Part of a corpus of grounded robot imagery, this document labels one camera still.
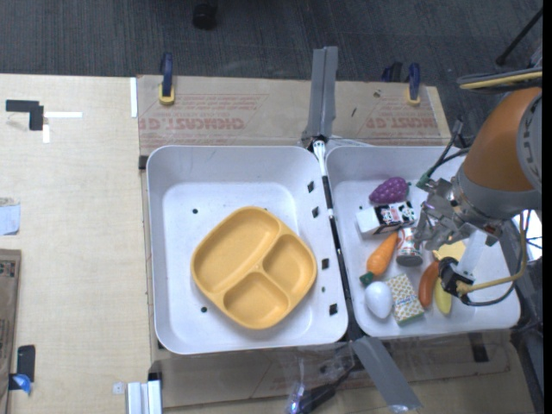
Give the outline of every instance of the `light wood surface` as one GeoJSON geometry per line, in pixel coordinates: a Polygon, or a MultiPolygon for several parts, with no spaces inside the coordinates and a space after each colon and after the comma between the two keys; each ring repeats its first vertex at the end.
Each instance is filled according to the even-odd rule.
{"type": "MultiPolygon", "coordinates": [[[[27,99],[45,111],[83,112],[80,119],[52,119],[45,144],[41,132],[28,130],[28,114],[0,107],[0,196],[18,199],[22,210],[19,233],[0,236],[0,247],[22,251],[15,348],[36,346],[33,391],[11,392],[10,412],[124,413],[124,395],[113,385],[145,381],[151,365],[129,79],[4,74],[0,92],[3,103],[27,99]]],[[[532,412],[517,355],[507,351],[507,372],[416,383],[419,412],[532,412]]],[[[167,412],[280,413],[284,401],[167,412]]],[[[346,412],[388,410],[375,388],[339,392],[320,409],[346,412]]]]}

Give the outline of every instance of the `white egg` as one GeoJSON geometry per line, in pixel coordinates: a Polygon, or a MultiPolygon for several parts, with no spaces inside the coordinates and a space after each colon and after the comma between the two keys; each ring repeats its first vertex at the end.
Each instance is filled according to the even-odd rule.
{"type": "Polygon", "coordinates": [[[376,281],[366,287],[364,298],[368,309],[380,319],[385,319],[393,308],[391,288],[385,282],[376,281]]]}

